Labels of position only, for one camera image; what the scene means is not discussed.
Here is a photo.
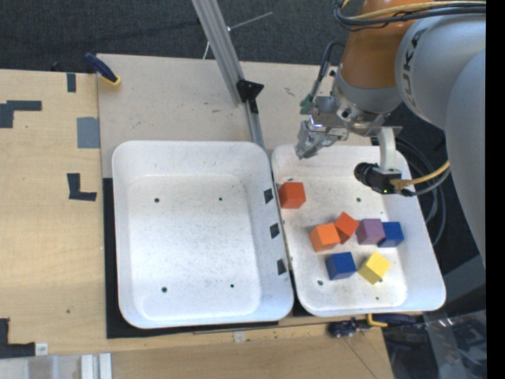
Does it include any white plastic tray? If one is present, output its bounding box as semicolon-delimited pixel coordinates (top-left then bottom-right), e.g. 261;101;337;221
111;140;295;330
270;143;447;318

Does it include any orange cube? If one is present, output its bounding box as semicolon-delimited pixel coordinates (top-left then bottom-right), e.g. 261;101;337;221
308;223;342;253

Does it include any pale wood board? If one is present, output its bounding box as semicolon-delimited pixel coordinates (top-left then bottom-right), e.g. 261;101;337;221
95;53;424;355

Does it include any purple cube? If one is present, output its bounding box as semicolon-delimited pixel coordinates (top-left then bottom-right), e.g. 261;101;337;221
355;218;387;246

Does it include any red-orange cube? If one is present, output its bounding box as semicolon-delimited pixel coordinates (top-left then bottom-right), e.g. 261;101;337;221
335;211;361;246
277;182;308;210

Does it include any yellow cube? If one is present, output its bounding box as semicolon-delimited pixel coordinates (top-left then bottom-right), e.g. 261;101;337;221
357;250;392;286

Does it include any blue cube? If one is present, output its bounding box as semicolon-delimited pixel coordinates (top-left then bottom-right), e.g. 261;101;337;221
377;221;406;249
324;251;358;282

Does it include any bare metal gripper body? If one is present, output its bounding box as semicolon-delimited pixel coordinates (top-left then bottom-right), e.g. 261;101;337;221
307;95;387;138

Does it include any black block with thin wires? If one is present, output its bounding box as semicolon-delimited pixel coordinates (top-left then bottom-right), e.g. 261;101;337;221
327;317;368;340

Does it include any black cylinder on white bracket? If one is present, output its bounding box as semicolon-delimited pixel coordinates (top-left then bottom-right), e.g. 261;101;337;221
353;126;404;196

